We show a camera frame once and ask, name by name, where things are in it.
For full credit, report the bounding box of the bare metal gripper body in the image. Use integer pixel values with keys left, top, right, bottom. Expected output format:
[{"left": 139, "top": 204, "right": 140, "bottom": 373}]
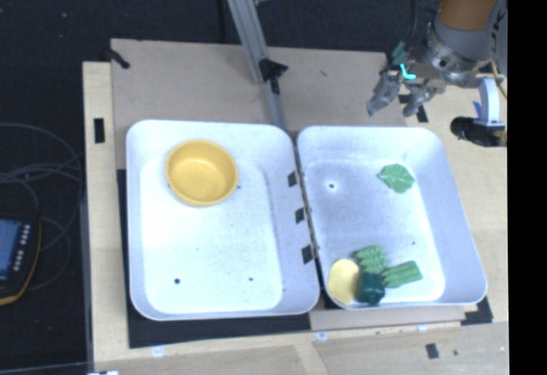
[{"left": 397, "top": 33, "right": 492, "bottom": 95}]

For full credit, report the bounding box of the light green lettuce leaf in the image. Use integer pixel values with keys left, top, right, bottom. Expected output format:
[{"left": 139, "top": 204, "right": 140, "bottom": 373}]
[{"left": 376, "top": 163, "right": 416, "bottom": 194}]

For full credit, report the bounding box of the white plastic tray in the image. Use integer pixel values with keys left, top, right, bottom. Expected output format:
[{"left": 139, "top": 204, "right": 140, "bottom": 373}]
[
  {"left": 296, "top": 125, "right": 489, "bottom": 311},
  {"left": 125, "top": 119, "right": 321, "bottom": 321}
]

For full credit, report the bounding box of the thin black and white rod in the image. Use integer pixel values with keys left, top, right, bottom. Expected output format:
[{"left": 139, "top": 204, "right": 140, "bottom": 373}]
[{"left": 292, "top": 134, "right": 322, "bottom": 270}]

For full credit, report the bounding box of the light green ridged vegetable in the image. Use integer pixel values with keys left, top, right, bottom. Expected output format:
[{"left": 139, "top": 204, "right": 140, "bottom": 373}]
[
  {"left": 380, "top": 261, "right": 424, "bottom": 289},
  {"left": 353, "top": 245, "right": 390, "bottom": 274}
]

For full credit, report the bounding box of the brown cardboard board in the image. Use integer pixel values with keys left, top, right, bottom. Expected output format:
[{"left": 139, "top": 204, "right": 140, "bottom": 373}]
[{"left": 109, "top": 38, "right": 471, "bottom": 331}]

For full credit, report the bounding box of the yellow oval slice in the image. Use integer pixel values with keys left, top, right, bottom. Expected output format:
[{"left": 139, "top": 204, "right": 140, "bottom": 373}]
[{"left": 327, "top": 258, "right": 361, "bottom": 305}]

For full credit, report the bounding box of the dark green pepper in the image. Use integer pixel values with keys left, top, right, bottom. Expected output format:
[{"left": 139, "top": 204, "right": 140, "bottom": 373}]
[{"left": 356, "top": 272, "right": 386, "bottom": 306}]

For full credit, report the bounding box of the yellow bowl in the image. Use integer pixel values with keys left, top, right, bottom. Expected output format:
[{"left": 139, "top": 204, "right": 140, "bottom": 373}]
[{"left": 164, "top": 139, "right": 239, "bottom": 208}]

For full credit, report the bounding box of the black cylinder on white bracket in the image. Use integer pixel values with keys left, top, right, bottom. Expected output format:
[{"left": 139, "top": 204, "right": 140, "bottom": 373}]
[{"left": 450, "top": 77, "right": 509, "bottom": 148}]

